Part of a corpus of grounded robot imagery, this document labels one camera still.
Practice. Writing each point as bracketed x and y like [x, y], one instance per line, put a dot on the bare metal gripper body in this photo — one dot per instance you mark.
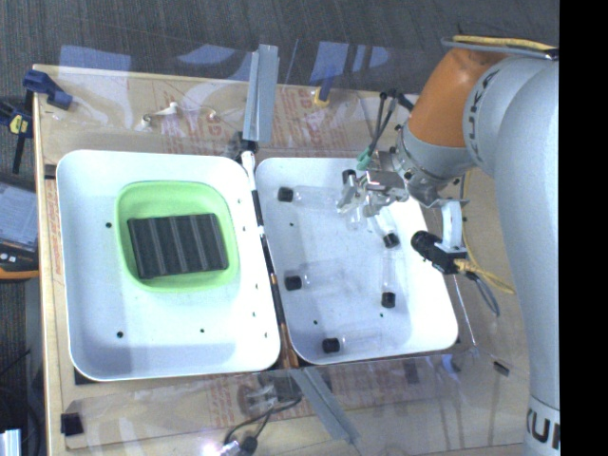
[387, 178]

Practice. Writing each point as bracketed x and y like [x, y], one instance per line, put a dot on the brown cardboard board, red print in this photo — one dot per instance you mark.
[142, 406]

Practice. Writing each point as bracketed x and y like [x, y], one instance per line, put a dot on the clear plastic bottle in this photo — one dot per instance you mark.
[349, 176]
[285, 194]
[391, 240]
[388, 299]
[331, 345]
[293, 282]

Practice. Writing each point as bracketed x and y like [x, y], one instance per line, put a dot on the black cylinder on white bracket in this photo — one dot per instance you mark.
[434, 252]

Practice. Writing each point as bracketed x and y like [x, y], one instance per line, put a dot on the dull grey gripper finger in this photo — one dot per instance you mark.
[376, 205]
[350, 196]

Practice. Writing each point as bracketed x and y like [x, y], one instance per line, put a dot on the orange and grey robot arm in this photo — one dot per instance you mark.
[522, 169]

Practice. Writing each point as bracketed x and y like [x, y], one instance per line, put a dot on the thin black and white rod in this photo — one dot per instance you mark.
[264, 250]

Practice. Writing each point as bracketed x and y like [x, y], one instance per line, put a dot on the black ribbed rack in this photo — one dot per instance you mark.
[176, 245]

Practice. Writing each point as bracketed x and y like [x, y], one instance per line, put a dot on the white plastic tray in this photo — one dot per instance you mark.
[351, 311]
[166, 330]

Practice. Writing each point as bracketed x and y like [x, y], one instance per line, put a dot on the green plastic bowl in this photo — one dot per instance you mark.
[178, 197]

